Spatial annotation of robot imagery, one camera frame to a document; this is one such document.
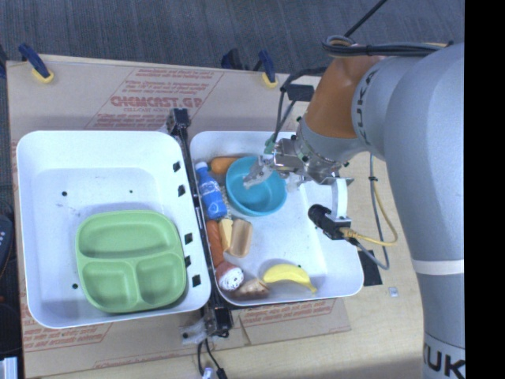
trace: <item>water bottle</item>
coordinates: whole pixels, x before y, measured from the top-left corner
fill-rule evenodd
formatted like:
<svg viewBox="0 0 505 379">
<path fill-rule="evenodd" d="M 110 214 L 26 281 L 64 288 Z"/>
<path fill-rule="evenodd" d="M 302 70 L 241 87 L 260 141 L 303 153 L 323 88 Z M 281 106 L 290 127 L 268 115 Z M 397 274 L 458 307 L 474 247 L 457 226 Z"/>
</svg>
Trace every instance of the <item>water bottle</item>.
<svg viewBox="0 0 505 379">
<path fill-rule="evenodd" d="M 198 174 L 198 190 L 204 202 L 205 212 L 209 219 L 219 219 L 228 213 L 228 209 L 223 201 L 223 195 L 219 189 L 219 184 L 208 173 L 208 165 L 204 161 L 195 166 Z"/>
</svg>

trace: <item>green divided plate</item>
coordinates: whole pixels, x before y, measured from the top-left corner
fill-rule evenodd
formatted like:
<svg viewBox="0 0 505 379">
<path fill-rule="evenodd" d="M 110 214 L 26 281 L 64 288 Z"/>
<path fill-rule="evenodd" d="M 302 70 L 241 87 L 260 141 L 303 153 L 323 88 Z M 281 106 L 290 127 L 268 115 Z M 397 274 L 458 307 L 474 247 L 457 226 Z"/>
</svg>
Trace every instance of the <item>green divided plate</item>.
<svg viewBox="0 0 505 379">
<path fill-rule="evenodd" d="M 76 254 L 86 298 L 104 312 L 155 309 L 175 302 L 185 290 L 178 230 L 158 212 L 88 217 L 77 230 Z"/>
</svg>

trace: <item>white stripe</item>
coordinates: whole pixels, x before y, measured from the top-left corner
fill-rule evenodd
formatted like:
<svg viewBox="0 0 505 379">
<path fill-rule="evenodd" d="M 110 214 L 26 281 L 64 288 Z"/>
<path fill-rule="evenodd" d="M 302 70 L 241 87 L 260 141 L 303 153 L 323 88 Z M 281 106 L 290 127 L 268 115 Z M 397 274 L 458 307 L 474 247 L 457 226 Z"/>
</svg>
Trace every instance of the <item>white stripe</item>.
<svg viewBox="0 0 505 379">
<path fill-rule="evenodd" d="M 412 259 L 415 272 L 425 275 L 454 275 L 465 273 L 465 260 L 419 261 Z"/>
</svg>

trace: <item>yellow cable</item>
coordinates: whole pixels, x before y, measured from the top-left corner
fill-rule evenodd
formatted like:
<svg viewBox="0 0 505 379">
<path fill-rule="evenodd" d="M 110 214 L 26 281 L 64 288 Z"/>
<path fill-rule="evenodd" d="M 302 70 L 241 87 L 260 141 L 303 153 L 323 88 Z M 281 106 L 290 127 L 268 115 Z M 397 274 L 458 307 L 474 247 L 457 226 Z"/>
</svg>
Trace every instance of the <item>yellow cable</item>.
<svg viewBox="0 0 505 379">
<path fill-rule="evenodd" d="M 386 211 L 384 210 L 384 207 L 382 205 L 382 201 L 380 200 L 379 193 L 377 192 L 377 187 L 376 187 L 376 182 L 372 181 L 372 186 L 373 186 L 373 193 L 377 198 L 377 204 L 379 204 L 380 211 L 382 212 L 382 215 L 384 216 L 384 219 L 387 222 L 387 225 L 391 229 L 391 232 L 393 233 L 395 239 L 391 242 L 382 242 L 381 240 L 376 240 L 374 238 L 370 238 L 368 236 L 360 235 L 350 227 L 341 227 L 340 231 L 343 233 L 344 237 L 350 237 L 350 238 L 356 238 L 356 239 L 361 239 L 365 240 L 367 242 L 372 242 L 375 244 L 379 244 L 381 246 L 394 246 L 396 245 L 396 242 L 398 241 L 398 233 L 395 230 L 395 227 L 393 226 L 393 223 L 389 220 L 389 218 L 386 215 Z"/>
</svg>

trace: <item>yellow banana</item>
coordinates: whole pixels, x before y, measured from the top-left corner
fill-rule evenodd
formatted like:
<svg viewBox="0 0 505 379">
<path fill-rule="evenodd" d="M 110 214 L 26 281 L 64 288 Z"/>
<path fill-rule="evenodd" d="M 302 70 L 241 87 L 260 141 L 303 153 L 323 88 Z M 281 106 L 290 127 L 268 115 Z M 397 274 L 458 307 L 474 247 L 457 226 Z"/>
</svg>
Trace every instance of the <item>yellow banana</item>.
<svg viewBox="0 0 505 379">
<path fill-rule="evenodd" d="M 309 274 L 301 267 L 292 264 L 276 264 L 270 267 L 263 275 L 265 283 L 274 283 L 277 281 L 289 280 L 304 287 L 307 287 L 312 292 L 317 289 L 310 282 Z"/>
</svg>

